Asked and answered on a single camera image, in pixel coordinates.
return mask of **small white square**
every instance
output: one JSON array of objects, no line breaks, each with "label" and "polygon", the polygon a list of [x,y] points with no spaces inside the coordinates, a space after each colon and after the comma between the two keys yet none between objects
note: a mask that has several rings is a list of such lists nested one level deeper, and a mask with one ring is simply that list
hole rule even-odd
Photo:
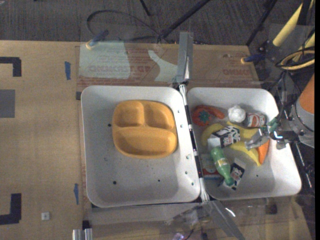
[{"label": "small white square", "polygon": [[41,213],[41,220],[48,221],[50,220],[50,212],[46,211]]}]

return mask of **orange tray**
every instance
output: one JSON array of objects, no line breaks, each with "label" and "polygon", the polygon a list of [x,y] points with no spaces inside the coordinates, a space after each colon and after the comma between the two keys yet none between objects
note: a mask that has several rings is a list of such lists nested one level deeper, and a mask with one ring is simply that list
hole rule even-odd
[{"label": "orange tray", "polygon": [[114,110],[112,126],[116,149],[128,157],[164,158],[177,147],[174,115],[168,106],[160,102],[122,101]]}]

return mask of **gray square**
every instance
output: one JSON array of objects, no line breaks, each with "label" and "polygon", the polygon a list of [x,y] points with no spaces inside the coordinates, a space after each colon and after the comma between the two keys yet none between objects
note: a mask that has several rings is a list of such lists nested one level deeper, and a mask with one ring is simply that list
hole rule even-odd
[{"label": "gray square", "polygon": [[16,90],[0,89],[0,118],[14,118]]}]

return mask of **green bottle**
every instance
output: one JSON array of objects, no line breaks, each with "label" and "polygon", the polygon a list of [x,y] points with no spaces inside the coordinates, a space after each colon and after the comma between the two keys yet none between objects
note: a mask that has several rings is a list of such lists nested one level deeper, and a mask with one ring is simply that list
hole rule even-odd
[{"label": "green bottle", "polygon": [[228,186],[232,186],[235,183],[235,180],[230,175],[231,166],[227,158],[225,157],[222,148],[219,146],[214,147],[213,149],[211,149],[210,155],[214,161],[216,170],[221,176],[224,177],[224,182]]}]

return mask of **banana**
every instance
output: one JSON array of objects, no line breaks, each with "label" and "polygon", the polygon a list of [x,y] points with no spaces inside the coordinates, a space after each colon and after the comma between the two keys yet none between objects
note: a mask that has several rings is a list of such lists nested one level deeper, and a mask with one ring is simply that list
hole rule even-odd
[{"label": "banana", "polygon": [[261,166],[261,163],[259,162],[258,151],[255,148],[251,148],[250,150],[247,150],[244,141],[238,141],[236,143],[231,144],[228,147],[233,150],[246,153],[253,161],[255,161],[257,166]]},{"label": "banana", "polygon": [[224,126],[221,125],[220,123],[214,123],[214,124],[208,126],[207,128],[205,128],[205,130],[202,132],[201,138],[200,138],[201,145],[206,147],[208,144],[208,139],[209,139],[210,135],[212,133],[220,131],[223,128],[224,128]]},{"label": "banana", "polygon": [[253,129],[245,129],[240,127],[239,125],[233,124],[230,121],[226,122],[227,125],[237,127],[240,130],[240,138],[241,140],[251,139],[253,135],[258,131],[258,128]]}]

